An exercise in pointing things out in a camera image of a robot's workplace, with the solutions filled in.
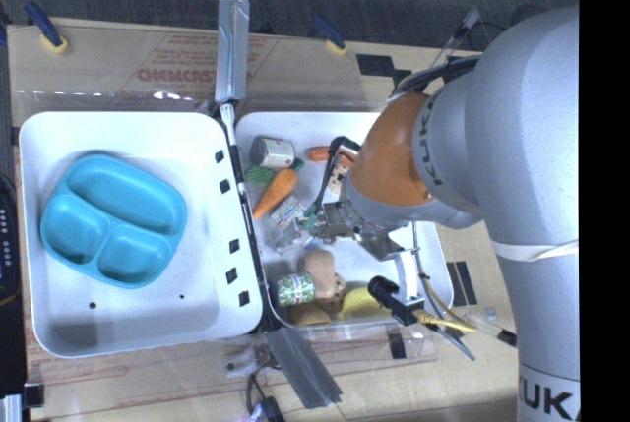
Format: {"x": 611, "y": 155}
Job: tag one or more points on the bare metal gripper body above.
{"x": 339, "y": 219}

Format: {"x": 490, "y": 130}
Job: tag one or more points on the orange carrot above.
{"x": 276, "y": 191}

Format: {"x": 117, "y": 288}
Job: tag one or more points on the beige bread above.
{"x": 320, "y": 267}

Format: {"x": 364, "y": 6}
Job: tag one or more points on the brown cardboard board, red print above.
{"x": 123, "y": 66}

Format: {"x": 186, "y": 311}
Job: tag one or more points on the white can with silver top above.
{"x": 275, "y": 153}

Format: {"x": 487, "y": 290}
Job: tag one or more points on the white printed packet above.
{"x": 288, "y": 211}

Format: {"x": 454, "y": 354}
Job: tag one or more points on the tan bread slice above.
{"x": 309, "y": 314}

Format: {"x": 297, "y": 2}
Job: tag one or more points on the yellow banana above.
{"x": 359, "y": 299}

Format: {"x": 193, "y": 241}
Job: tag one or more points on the black cylinder on white bracket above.
{"x": 394, "y": 307}

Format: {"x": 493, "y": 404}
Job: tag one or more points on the white plastic tray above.
{"x": 147, "y": 130}
{"x": 344, "y": 125}

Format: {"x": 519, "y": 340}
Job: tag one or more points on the orange sausage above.
{"x": 319, "y": 154}

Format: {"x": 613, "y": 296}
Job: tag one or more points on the green and white can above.
{"x": 295, "y": 289}

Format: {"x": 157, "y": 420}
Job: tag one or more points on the brown biscuit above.
{"x": 337, "y": 294}

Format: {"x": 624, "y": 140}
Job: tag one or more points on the blue divided plate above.
{"x": 118, "y": 203}

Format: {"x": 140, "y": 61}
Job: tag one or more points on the green toy vegetable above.
{"x": 259, "y": 175}

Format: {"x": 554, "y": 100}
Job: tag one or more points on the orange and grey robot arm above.
{"x": 517, "y": 139}

